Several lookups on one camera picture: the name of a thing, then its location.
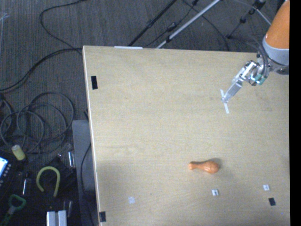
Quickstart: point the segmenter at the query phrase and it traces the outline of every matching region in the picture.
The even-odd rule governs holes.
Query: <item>orange object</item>
[[[268,32],[265,35],[265,41],[273,48],[290,48],[290,1],[286,0],[277,14]]]
[[[188,167],[190,170],[198,168],[211,174],[216,173],[220,168],[219,165],[214,161],[205,161],[205,162],[192,161],[191,163],[189,163]]]

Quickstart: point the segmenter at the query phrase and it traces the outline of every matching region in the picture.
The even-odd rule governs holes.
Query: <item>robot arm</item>
[[[258,47],[258,59],[248,61],[233,78],[232,84],[222,97],[228,103],[242,87],[244,81],[251,85],[262,85],[269,72],[289,74],[289,20],[290,1],[286,0],[277,12],[268,32]]]

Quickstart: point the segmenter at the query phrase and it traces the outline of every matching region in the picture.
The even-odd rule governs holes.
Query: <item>table top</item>
[[[290,225],[289,77],[255,53],[84,46],[100,225]],[[212,160],[214,174],[190,170]]]

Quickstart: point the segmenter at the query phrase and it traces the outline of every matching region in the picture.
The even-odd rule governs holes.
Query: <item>wooden pin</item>
[[[188,167],[190,170],[198,168],[211,174],[216,173],[219,170],[219,165],[214,161],[192,161],[191,163],[189,163]]]

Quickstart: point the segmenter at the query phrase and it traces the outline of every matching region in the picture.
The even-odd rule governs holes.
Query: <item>screen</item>
[[[2,176],[2,173],[3,173],[7,163],[8,163],[8,160],[0,157],[0,177]]]

